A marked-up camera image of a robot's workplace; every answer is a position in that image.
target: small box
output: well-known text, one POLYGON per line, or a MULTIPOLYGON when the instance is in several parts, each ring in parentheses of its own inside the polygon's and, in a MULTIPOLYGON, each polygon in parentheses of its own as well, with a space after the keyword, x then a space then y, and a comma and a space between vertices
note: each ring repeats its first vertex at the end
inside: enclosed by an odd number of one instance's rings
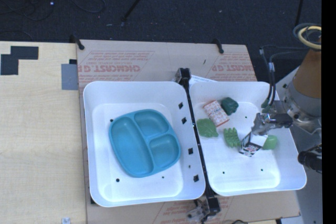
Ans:
POLYGON ((215 123, 216 127, 221 126, 229 120, 227 114, 225 113, 224 109, 222 109, 220 103, 218 103, 217 100, 212 100, 206 103, 203 108, 209 119, 215 123))
POLYGON ((248 133, 243 140, 242 140, 242 146, 239 150, 239 153, 252 157, 259 149, 261 149, 267 139, 268 135, 259 135, 259 134, 253 134, 248 133))

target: white bin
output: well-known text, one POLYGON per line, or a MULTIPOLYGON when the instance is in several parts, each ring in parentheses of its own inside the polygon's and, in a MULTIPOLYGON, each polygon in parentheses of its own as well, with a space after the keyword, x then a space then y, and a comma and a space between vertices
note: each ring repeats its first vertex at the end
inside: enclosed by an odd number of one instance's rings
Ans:
POLYGON ((252 157, 226 145, 224 129, 237 129, 242 140, 254 125, 256 114, 268 95, 265 82, 197 82, 191 85, 190 96, 195 120, 207 118, 203 105, 211 100, 221 102, 230 97, 238 102, 238 109, 229 121, 217 128, 218 137, 200 136, 209 184, 222 196, 235 196, 270 191, 297 190, 305 186, 307 177, 298 162, 298 151, 287 128, 268 132, 277 137, 273 150, 260 149, 252 157))
POLYGON ((85 87, 83 100, 90 194, 98 205, 197 199, 204 193, 204 173, 186 92, 181 85, 168 81, 95 81, 85 87), (179 140, 181 156, 166 170, 136 178, 125 173, 118 162, 109 141, 109 126, 111 119, 143 109, 165 116, 179 140))

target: cardboard sheet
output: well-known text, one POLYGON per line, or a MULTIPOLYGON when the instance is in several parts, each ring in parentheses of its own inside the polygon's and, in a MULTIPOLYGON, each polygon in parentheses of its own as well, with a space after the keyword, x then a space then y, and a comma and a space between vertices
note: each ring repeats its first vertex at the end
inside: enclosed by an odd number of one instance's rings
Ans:
MULTIPOLYGON (((103 208, 92 203, 89 191, 86 126, 83 89, 91 81, 172 81, 179 68, 192 75, 216 81, 256 81, 251 60, 244 45, 223 45, 220 54, 215 44, 81 40, 77 47, 83 161, 88 224, 148 223, 190 224, 187 212, 195 208, 192 200, 103 208)), ((221 212, 209 224, 241 219, 260 221, 299 215, 295 193, 253 194, 218 197, 221 212)))

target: dark carpet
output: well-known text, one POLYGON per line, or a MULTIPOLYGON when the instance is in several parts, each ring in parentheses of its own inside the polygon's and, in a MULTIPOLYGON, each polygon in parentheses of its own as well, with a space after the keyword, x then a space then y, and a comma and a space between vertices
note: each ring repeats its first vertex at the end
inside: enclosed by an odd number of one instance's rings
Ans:
POLYGON ((307 51, 293 29, 321 25, 322 0, 0 0, 0 40, 69 42, 79 39, 246 45, 259 81, 268 82, 259 53, 274 56, 276 81, 307 51))

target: wooden table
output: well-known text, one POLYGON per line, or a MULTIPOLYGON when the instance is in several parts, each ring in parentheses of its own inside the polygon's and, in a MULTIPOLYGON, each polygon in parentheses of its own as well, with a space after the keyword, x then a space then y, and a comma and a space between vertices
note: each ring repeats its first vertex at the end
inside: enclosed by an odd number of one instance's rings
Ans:
MULTIPOLYGON (((86 199, 79 91, 62 89, 61 65, 77 59, 76 45, 2 41, 0 54, 11 54, 11 46, 38 47, 39 53, 38 60, 19 60, 18 75, 0 76, 1 222, 102 223, 86 199)), ((111 223, 154 223, 158 215, 146 210, 163 204, 130 208, 113 208, 111 223)), ((226 213, 232 221, 267 220, 297 216, 299 208, 295 192, 282 191, 234 197, 226 213)))

